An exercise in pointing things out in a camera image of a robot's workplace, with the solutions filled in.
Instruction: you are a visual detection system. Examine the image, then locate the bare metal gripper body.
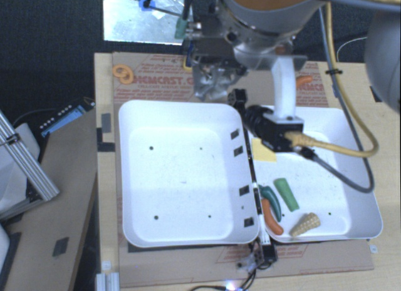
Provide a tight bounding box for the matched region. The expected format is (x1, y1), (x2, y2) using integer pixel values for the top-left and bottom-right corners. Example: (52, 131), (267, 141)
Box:
(191, 13), (278, 71)

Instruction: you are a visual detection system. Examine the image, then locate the orange toy sausage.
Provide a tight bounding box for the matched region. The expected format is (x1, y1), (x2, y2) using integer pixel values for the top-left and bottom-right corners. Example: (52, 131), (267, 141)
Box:
(261, 198), (284, 236)
(295, 75), (314, 88)

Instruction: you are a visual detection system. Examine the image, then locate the orange toy pretzel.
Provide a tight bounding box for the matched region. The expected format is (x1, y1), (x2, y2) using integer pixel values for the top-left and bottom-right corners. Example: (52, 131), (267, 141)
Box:
(112, 64), (134, 85)

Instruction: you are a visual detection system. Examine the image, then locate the yellow cheese slice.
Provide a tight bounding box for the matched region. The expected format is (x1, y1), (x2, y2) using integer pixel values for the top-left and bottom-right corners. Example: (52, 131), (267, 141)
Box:
(251, 138), (278, 163)

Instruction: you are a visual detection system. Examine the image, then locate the white plastic tray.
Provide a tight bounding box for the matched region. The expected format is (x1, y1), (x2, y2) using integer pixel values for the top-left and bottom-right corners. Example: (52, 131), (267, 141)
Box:
(118, 100), (261, 248)
(250, 105), (384, 243)

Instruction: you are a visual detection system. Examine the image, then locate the light green toy cucumber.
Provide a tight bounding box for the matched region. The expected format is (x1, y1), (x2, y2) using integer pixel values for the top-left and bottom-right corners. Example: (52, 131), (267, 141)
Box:
(273, 177), (300, 213)

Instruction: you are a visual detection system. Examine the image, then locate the dark green toy pepper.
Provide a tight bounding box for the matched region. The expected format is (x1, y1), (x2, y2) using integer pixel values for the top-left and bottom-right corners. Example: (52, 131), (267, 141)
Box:
(258, 185), (283, 222)

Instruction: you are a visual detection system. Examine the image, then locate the yellow toy corn cob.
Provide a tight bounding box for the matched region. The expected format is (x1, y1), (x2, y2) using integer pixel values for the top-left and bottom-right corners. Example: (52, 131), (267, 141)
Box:
(288, 212), (321, 238)

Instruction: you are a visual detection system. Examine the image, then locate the brown cardboard board red print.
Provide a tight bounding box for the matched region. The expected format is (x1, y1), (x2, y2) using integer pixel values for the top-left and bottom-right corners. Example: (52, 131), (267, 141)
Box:
(112, 52), (375, 288)

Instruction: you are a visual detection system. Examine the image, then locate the black cylinder on white bracket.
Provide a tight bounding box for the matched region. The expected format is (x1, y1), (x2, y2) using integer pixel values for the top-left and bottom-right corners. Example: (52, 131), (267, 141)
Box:
(244, 54), (310, 153)

